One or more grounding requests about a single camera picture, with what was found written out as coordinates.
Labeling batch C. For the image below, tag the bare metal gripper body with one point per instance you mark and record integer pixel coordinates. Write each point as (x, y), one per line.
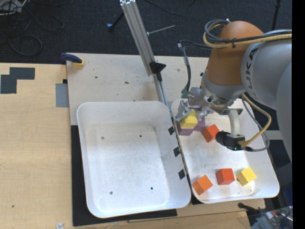
(197, 98)

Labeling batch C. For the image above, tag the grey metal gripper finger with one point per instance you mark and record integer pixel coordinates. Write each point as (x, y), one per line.
(202, 112)
(183, 110)

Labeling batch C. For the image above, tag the yellow cube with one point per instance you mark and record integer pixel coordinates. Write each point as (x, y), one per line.
(189, 122)
(246, 176)

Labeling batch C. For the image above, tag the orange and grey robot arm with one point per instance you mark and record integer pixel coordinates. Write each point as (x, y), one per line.
(262, 68)

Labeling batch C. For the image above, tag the red cube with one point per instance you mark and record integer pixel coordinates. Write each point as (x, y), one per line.
(225, 176)
(210, 133)

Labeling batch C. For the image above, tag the purple cube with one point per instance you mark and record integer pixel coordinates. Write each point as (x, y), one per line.
(188, 132)

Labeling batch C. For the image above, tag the thin black rod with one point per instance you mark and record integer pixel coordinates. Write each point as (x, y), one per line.
(180, 144)

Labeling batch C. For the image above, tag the white plastic tray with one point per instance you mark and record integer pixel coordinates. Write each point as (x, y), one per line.
(128, 161)
(214, 156)

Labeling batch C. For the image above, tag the orange cube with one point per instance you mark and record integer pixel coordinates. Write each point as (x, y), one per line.
(202, 184)

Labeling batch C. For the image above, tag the pale wood board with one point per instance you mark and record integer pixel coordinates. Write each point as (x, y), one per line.
(109, 80)

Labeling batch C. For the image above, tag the black cylinder on white bracket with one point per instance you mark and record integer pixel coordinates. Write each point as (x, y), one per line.
(229, 139)

